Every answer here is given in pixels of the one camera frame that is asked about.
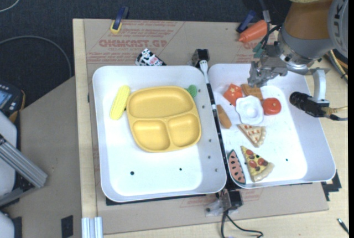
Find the thin black and white rod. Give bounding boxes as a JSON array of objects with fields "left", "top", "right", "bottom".
[{"left": 199, "top": 60, "right": 231, "bottom": 194}]

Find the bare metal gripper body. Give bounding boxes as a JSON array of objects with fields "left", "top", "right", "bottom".
[{"left": 259, "top": 44, "right": 309, "bottom": 77}]

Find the black pen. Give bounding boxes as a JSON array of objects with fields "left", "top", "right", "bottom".
[{"left": 336, "top": 218, "right": 349, "bottom": 235}]

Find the white fried egg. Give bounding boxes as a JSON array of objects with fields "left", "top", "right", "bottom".
[{"left": 235, "top": 95, "right": 264, "bottom": 126}]

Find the red tomato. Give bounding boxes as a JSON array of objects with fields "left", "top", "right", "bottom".
[{"left": 262, "top": 97, "right": 283, "bottom": 116}]

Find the white plastic tray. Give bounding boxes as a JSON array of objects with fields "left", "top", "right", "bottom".
[
  {"left": 207, "top": 63, "right": 337, "bottom": 189},
  {"left": 92, "top": 65, "right": 228, "bottom": 203}
]

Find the brown waffle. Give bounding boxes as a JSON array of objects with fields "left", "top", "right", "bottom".
[{"left": 241, "top": 83, "right": 264, "bottom": 102}]

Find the yellow corn cob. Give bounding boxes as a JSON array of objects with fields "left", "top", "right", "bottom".
[{"left": 109, "top": 85, "right": 131, "bottom": 121}]

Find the black cylinder on white bracket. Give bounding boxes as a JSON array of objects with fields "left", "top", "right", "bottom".
[{"left": 289, "top": 67, "right": 331, "bottom": 118}]

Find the yellow divided plate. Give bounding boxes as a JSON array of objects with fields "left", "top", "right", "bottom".
[{"left": 126, "top": 85, "right": 202, "bottom": 153}]

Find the pizza slice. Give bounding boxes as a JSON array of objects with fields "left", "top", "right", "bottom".
[{"left": 240, "top": 145, "right": 275, "bottom": 183}]

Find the brown cardboard board red print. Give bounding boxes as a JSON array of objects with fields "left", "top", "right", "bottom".
[{"left": 82, "top": 18, "right": 330, "bottom": 235}]

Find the watermelon slice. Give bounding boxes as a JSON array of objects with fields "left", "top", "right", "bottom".
[{"left": 227, "top": 149, "right": 247, "bottom": 185}]

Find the orange bottle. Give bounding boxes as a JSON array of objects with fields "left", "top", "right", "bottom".
[{"left": 238, "top": 19, "right": 269, "bottom": 44}]

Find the tan pie slice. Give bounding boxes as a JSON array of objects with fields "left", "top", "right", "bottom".
[{"left": 237, "top": 123, "right": 267, "bottom": 148}]

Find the black and white carton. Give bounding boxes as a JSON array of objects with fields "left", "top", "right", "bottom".
[{"left": 134, "top": 48, "right": 167, "bottom": 67}]

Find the green toy vegetable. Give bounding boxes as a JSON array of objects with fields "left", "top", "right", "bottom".
[{"left": 186, "top": 84, "right": 198, "bottom": 99}]

